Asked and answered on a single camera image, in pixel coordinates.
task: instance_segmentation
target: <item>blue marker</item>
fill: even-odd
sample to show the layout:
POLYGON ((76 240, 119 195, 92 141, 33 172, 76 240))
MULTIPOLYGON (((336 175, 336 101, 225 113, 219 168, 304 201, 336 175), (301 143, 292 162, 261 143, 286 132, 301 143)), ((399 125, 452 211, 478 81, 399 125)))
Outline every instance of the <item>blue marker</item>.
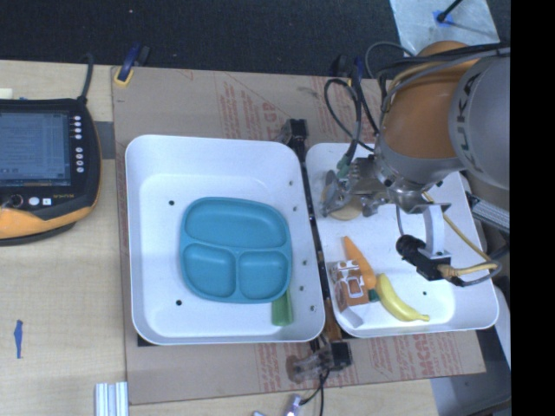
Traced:
POLYGON ((17 359, 21 359, 21 341, 23 339, 23 322, 17 319, 16 329, 14 330, 16 338, 17 359))

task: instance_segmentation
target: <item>white plastic tray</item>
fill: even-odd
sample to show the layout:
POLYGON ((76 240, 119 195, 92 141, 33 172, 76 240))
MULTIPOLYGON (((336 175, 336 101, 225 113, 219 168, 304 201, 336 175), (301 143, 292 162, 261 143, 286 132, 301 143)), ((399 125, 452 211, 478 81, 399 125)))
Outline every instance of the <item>white plastic tray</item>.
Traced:
POLYGON ((126 150, 133 322, 158 345, 309 341, 323 328, 316 252, 296 154, 276 142, 144 135, 126 150), (292 245, 293 323, 271 324, 271 303, 215 302, 181 276, 180 222, 203 197, 273 206, 292 245))
MULTIPOLYGON (((499 305, 490 280, 465 288, 442 280, 429 282, 416 273, 414 265, 401 259, 395 249, 400 233, 394 205, 381 206, 372 217, 365 218, 361 215, 350 221, 322 216, 319 205, 325 186, 325 174, 336 168, 337 161, 345 154, 347 146, 323 143, 314 145, 307 153, 310 192, 316 210, 324 259, 327 264, 345 260, 342 239, 343 236, 351 237, 375 273, 386 273, 399 297, 421 313, 430 315, 430 321, 401 322, 390 315, 379 302, 373 302, 354 307, 363 321, 362 325, 355 328, 339 313, 333 284, 329 278, 334 312, 340 326, 355 337, 377 337, 479 329, 494 325, 499 305)), ((368 152, 359 147, 356 157, 367 155, 368 152)), ((451 174, 441 188, 435 187, 429 193, 436 202, 451 204, 447 215, 467 237, 480 246, 460 175, 451 174)), ((402 213, 402 226, 405 233, 426 240, 422 215, 402 213)), ((445 250, 451 253, 451 264, 455 268, 484 262, 447 224, 445 250)), ((483 271, 464 278, 470 280, 481 276, 484 276, 483 271)))

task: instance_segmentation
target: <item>black floor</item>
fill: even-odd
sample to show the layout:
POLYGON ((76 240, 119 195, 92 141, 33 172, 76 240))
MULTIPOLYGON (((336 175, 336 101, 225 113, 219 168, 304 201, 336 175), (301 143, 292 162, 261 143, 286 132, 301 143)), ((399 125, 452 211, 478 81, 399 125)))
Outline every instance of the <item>black floor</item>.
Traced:
MULTIPOLYGON (((511 0, 486 0, 511 41, 511 0)), ((0 0, 0 60, 120 64, 133 42, 147 66, 327 75, 339 55, 399 42, 389 0, 0 0)), ((376 62, 401 56, 380 49, 376 62)))

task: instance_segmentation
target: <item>screen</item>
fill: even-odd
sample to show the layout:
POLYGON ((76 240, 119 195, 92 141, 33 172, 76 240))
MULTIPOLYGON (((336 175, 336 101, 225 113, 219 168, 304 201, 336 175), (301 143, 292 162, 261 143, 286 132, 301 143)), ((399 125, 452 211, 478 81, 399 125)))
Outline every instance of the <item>screen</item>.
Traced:
POLYGON ((69 117, 0 113, 0 186, 71 185, 69 117))

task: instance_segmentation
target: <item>cardboard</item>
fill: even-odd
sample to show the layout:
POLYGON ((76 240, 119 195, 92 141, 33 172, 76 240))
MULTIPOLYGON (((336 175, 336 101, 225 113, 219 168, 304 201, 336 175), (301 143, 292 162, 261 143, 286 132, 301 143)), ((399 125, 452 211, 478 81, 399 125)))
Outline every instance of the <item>cardboard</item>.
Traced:
MULTIPOLYGON (((288 119, 306 119, 307 147, 348 141, 323 98, 328 79, 315 76, 257 75, 202 70, 136 68, 125 88, 113 84, 116 182, 120 220, 127 385, 132 405, 240 394, 315 388, 297 384, 287 360, 312 352, 309 343, 153 346, 142 341, 131 318, 124 154, 146 133, 274 140, 288 119)), ((375 81, 363 81, 370 110, 378 118, 375 81)), ((330 88, 330 103, 353 129, 352 101, 344 89, 330 88)), ((364 123, 362 140, 371 142, 364 123)), ((483 373, 485 364, 474 331, 348 339, 353 365, 332 374, 327 387, 344 387, 458 374, 483 373)))

